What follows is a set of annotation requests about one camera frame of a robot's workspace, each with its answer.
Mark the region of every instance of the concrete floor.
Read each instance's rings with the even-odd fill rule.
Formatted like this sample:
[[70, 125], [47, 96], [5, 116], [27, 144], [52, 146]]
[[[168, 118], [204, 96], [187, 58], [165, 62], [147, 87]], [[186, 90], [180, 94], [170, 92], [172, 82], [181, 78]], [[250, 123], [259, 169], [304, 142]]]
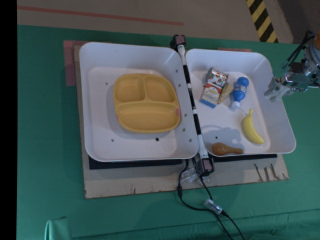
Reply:
[[[263, 0], [280, 43], [320, 30], [320, 0]], [[259, 41], [246, 0], [17, 0], [17, 24]]]

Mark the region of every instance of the soup can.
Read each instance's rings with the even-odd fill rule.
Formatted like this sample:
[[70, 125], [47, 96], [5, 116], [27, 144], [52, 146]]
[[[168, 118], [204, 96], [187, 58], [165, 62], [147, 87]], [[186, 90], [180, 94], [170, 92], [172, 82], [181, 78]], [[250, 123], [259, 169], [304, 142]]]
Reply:
[[213, 83], [217, 86], [223, 87], [225, 83], [227, 82], [229, 77], [228, 73], [221, 72], [214, 67], [211, 67], [206, 74], [206, 81]]

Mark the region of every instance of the green tablecloth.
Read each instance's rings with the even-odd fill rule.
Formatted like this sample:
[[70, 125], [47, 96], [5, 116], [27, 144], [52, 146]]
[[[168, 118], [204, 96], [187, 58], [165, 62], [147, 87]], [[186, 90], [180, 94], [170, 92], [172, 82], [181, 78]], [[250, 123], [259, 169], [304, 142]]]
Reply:
[[[168, 47], [172, 36], [18, 25], [17, 38], [17, 239], [43, 240], [46, 224], [61, 217], [76, 240], [228, 239], [211, 213], [186, 208], [176, 192], [84, 197], [77, 93], [66, 86], [64, 40]], [[187, 49], [219, 47], [261, 53], [279, 76], [297, 46], [187, 36]], [[290, 180], [210, 188], [247, 239], [319, 239], [319, 98], [309, 89], [283, 99], [296, 138], [295, 151], [284, 155]], [[200, 207], [207, 195], [195, 189], [184, 198]]]

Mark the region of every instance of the cardboard sheet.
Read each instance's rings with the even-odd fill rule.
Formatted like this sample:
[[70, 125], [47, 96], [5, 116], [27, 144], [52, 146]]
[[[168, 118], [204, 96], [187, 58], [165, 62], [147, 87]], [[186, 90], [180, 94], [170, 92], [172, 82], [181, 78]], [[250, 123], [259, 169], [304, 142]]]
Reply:
[[[156, 192], [176, 191], [178, 176], [185, 167], [184, 162], [176, 165], [127, 167], [109, 169], [90, 169], [89, 155], [84, 142], [82, 114], [82, 94], [79, 50], [82, 44], [73, 43], [73, 49], [67, 47], [66, 56], [73, 52], [74, 75], [78, 98], [84, 195], [86, 199], [114, 196], [137, 195]], [[205, 178], [208, 187], [284, 181], [289, 174], [282, 154], [264, 159], [236, 160], [216, 162], [215, 171]], [[183, 189], [203, 188], [201, 182], [183, 182]]]

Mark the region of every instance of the black base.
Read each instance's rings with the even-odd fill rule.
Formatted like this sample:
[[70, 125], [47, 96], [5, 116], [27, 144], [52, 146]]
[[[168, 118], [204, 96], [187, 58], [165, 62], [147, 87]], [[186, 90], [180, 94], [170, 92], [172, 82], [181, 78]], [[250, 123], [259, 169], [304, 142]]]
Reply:
[[[241, 160], [255, 160], [266, 158], [277, 158], [277, 154], [252, 154], [252, 155], [235, 155], [235, 156], [212, 156], [215, 163], [231, 162]], [[142, 160], [142, 161], [125, 161], [125, 162], [100, 162], [89, 156], [90, 170], [112, 169], [112, 168], [132, 168], [146, 166], [168, 166], [180, 165], [183, 159], [165, 159], [165, 160]]]

